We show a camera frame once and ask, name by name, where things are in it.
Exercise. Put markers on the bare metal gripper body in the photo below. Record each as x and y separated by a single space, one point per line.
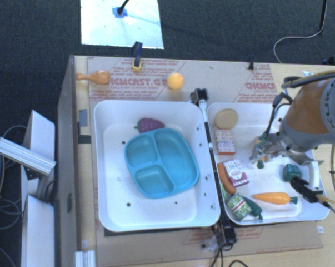
278 145

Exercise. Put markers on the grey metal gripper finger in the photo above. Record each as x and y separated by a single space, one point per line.
256 152
269 155

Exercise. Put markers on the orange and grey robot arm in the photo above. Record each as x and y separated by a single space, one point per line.
309 113

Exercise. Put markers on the small orange and green vegetable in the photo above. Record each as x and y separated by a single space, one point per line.
260 164

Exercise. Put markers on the white plastic tray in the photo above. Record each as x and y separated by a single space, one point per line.
270 179
114 204

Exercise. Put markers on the green bell pepper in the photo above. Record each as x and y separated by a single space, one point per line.
291 172

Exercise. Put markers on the red and white carton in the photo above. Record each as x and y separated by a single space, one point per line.
236 172

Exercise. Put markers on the orange and white carton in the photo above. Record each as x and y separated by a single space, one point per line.
224 142

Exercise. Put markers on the orange sausage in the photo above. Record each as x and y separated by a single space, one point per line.
225 178

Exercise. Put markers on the orange carrot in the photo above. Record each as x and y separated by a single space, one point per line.
272 198

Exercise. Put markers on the beige round biscuit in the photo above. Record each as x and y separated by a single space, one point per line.
226 118

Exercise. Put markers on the thin black and white rod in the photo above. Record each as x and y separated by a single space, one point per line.
210 146

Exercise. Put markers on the dark green toy vegetable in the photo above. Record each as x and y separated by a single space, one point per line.
254 208

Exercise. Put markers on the green and white carton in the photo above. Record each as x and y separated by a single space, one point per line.
239 207

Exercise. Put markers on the brown cardboard board red print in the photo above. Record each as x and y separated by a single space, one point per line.
225 76

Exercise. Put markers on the blue divided plate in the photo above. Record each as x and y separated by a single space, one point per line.
167 149

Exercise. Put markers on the orange toy fruit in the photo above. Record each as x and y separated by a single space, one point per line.
175 81

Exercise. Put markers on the purple grapes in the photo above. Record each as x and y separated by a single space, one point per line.
150 124

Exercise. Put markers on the orange chicken drumstick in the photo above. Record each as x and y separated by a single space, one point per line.
99 76

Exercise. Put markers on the black cylinder on white bracket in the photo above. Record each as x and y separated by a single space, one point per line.
304 188

